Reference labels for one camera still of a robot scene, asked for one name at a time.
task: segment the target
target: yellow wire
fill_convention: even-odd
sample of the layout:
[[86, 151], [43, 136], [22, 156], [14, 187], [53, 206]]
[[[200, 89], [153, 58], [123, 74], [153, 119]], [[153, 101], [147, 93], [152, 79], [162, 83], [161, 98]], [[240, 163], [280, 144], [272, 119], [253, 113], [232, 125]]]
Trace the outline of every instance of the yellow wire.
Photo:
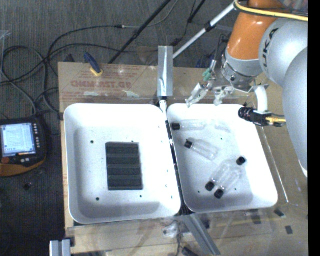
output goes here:
[[267, 15], [267, 16], [273, 16], [278, 18], [287, 18], [287, 19], [294, 19], [298, 21], [308, 22], [308, 17], [294, 15], [294, 14], [287, 14], [287, 13], [281, 13], [281, 12], [274, 12], [274, 11], [267, 11], [267, 10], [258, 10], [258, 9], [252, 9], [249, 7], [244, 7], [239, 3], [239, 0], [234, 0], [234, 6], [238, 8], [241, 11], [248, 12], [251, 14], [257, 14], [257, 15]]

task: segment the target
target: white pole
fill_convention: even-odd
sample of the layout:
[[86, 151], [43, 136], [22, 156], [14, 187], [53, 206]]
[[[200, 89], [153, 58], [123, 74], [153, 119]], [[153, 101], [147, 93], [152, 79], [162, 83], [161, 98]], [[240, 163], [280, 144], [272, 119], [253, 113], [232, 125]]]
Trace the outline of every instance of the white pole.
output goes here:
[[[210, 26], [213, 27], [220, 20], [222, 20], [228, 13], [230, 13], [234, 9], [234, 3], [230, 4], [225, 10], [223, 10], [217, 17], [215, 17], [212, 21], [210, 21]], [[196, 34], [190, 41], [188, 41], [184, 46], [182, 46], [176, 53], [173, 54], [173, 59], [179, 56], [185, 49], [187, 49], [190, 45], [192, 45], [196, 40], [198, 40], [203, 34], [207, 31], [206, 29], [202, 29], [198, 34]]]

